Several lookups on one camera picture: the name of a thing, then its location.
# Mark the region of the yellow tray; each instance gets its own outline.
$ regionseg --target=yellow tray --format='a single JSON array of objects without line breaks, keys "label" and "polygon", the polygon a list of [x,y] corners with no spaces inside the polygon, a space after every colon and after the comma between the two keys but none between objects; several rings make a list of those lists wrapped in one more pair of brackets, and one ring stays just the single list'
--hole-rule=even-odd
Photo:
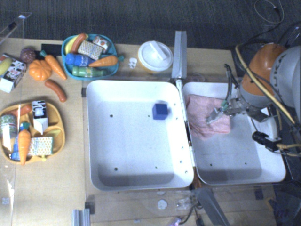
[{"label": "yellow tray", "polygon": [[[24,105],[31,105],[31,103],[24,103],[21,104],[21,107],[23,107]],[[6,112],[15,110],[19,107],[19,104],[17,105],[13,105],[10,107],[7,107],[6,109],[4,109],[1,113],[0,116],[2,116],[3,114],[5,114]],[[63,127],[63,122],[62,122],[62,118],[61,115],[59,113],[59,111],[57,110],[57,108],[52,105],[51,103],[46,103],[46,108],[47,108],[47,115],[48,115],[48,128],[44,131],[43,135],[41,135],[34,127],[33,127],[33,115],[32,115],[32,111],[21,116],[20,117],[20,123],[22,122],[28,122],[30,123],[29,126],[29,131],[32,135],[32,137],[43,137],[45,136],[48,132],[55,130],[55,129],[59,129],[61,132],[54,138],[54,143],[53,143],[53,154],[46,156],[46,158],[49,158],[51,156],[56,155],[57,153],[59,153],[64,145],[65,145],[65,131],[64,131],[64,127]],[[11,148],[13,148],[13,144],[14,144],[14,139],[11,140]],[[10,159],[9,154],[11,154],[11,152],[5,148],[2,145],[2,142],[0,140],[0,148],[1,148],[1,152],[3,154],[3,156],[9,161],[9,162],[13,162],[13,163],[17,163],[20,164],[19,161],[14,161],[12,159]],[[43,158],[41,156],[27,156],[27,160],[26,163],[29,162],[35,162],[35,161],[42,161]]]}]

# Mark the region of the wooden countertop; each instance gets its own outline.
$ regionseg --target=wooden countertop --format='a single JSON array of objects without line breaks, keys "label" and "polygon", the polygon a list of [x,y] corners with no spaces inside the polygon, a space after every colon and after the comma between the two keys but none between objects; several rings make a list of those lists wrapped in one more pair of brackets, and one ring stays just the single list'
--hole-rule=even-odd
[{"label": "wooden countertop", "polygon": [[[41,50],[41,44],[62,44],[62,41],[53,40],[28,40],[28,39],[7,39],[0,47],[0,53],[7,53],[16,58],[24,47],[32,47],[35,50]],[[112,79],[124,76],[139,77],[147,75],[141,68],[133,70],[127,67],[131,57],[137,57],[138,45],[116,44],[118,54],[123,54],[124,62],[120,62],[119,70]],[[234,64],[231,52],[227,50],[195,49],[187,50],[188,75],[200,73],[205,77],[225,76],[224,63],[232,66]],[[0,196],[2,204],[0,205],[0,218],[2,225],[71,225],[72,210],[83,210],[86,197],[86,180],[88,175],[85,165],[85,139],[84,139],[84,100],[81,97],[82,81],[68,78],[63,81],[59,76],[53,74],[51,79],[59,83],[67,95],[67,101],[61,103],[56,94],[46,88],[43,82],[34,81],[28,73],[22,78],[11,93],[7,94],[0,91],[0,111],[9,105],[29,102],[38,99],[44,99],[57,107],[61,114],[65,133],[66,143],[64,149],[46,160],[46,162],[28,163],[25,166],[10,163],[0,156]],[[157,192],[150,194],[142,193],[102,193],[96,196],[102,200],[101,207],[105,207],[101,221],[123,221],[122,225],[131,225],[132,219],[135,219],[135,210],[143,210],[137,200],[141,199],[144,203],[144,210],[150,212],[152,203],[157,203],[160,198]],[[129,205],[129,207],[118,209],[118,205]],[[146,219],[145,225],[165,225],[177,213],[170,210],[166,213],[151,212],[151,218]],[[95,223],[92,225],[117,225],[113,222]]]}]

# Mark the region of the blue block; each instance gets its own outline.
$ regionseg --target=blue block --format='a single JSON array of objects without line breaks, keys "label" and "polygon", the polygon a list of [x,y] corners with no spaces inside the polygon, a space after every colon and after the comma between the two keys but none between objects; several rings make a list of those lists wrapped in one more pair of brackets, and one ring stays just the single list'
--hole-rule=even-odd
[{"label": "blue block", "polygon": [[152,117],[154,120],[165,120],[168,116],[166,104],[155,104],[152,108]]}]

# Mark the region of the dark floor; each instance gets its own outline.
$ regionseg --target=dark floor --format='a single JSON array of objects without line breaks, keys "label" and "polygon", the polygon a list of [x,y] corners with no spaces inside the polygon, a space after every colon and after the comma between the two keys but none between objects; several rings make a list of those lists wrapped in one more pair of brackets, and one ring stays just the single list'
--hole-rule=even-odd
[{"label": "dark floor", "polygon": [[[188,47],[228,48],[276,26],[255,12],[257,0],[0,0],[0,10],[32,12],[26,38],[64,40],[80,32],[106,35],[115,43],[157,40],[174,44],[175,30],[185,30]],[[279,8],[278,0],[269,0]],[[283,22],[262,37],[278,41],[300,21],[301,0],[280,0]],[[259,12],[272,21],[279,16],[268,2]]]}]

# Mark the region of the green bottle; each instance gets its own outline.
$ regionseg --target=green bottle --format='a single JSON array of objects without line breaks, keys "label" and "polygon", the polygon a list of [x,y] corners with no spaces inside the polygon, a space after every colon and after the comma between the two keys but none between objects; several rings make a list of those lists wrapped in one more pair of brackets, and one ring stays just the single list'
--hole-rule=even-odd
[{"label": "green bottle", "polygon": [[73,66],[72,68],[72,75],[85,77],[85,78],[92,78],[92,77],[101,77],[105,76],[105,70],[98,70],[92,67],[79,67]]}]

